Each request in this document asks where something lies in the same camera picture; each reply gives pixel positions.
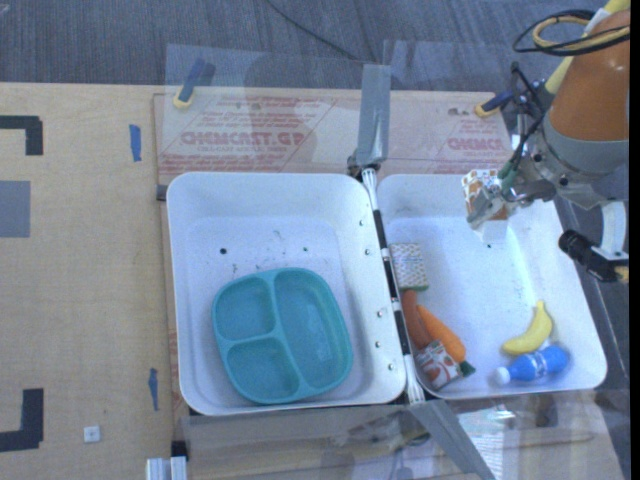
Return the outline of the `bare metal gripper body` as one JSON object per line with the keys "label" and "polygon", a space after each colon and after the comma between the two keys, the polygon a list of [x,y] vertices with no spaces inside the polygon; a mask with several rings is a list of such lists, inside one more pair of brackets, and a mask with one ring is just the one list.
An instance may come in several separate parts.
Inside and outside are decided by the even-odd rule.
{"label": "bare metal gripper body", "polygon": [[546,154],[536,147],[536,142],[520,137],[512,156],[499,170],[498,194],[506,204],[527,207],[557,195],[560,175],[550,170]]}

